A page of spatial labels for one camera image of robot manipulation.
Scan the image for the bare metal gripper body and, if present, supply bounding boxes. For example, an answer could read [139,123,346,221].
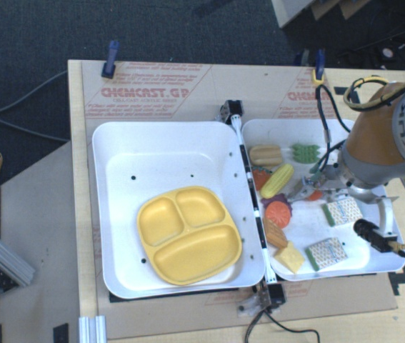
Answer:
[301,165,382,205]

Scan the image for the yellow toy corn cob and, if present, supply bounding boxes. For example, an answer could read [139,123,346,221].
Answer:
[259,163,296,200]

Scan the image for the orange toy fruit slice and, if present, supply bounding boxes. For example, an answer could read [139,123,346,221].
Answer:
[264,201,293,229]

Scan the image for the purple toy leaf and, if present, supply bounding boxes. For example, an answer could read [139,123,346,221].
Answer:
[260,192,294,214]

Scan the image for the white packet with green edge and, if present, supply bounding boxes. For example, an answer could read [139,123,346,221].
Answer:
[304,237,349,272]
[321,196,364,227]

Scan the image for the green toy pea pods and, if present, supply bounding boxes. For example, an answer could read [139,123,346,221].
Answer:
[290,142,322,164]

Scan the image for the thin black and white rod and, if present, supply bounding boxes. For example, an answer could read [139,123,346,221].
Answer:
[230,114,279,284]

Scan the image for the tan toy bread roll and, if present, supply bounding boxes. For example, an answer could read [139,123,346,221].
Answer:
[248,144,284,167]

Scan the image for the brown toy croissant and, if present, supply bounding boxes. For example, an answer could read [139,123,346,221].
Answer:
[263,216,289,249]

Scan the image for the white plastic tray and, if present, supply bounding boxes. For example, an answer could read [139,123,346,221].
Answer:
[241,118,405,283]
[91,120,268,300]

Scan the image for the yellow toy cheese wedge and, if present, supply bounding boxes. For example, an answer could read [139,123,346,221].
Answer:
[273,241,306,275]

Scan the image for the yellow divided plate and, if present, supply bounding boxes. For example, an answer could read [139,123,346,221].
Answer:
[136,185,244,287]

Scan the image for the brown cardboard board red print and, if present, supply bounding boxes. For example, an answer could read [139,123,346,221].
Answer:
[80,60,399,339]

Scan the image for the black cylinder on white bracket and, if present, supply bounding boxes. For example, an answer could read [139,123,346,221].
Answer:
[352,196,401,254]

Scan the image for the black block with thin wires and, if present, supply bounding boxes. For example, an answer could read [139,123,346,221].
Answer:
[219,99,244,125]
[254,282,287,314]

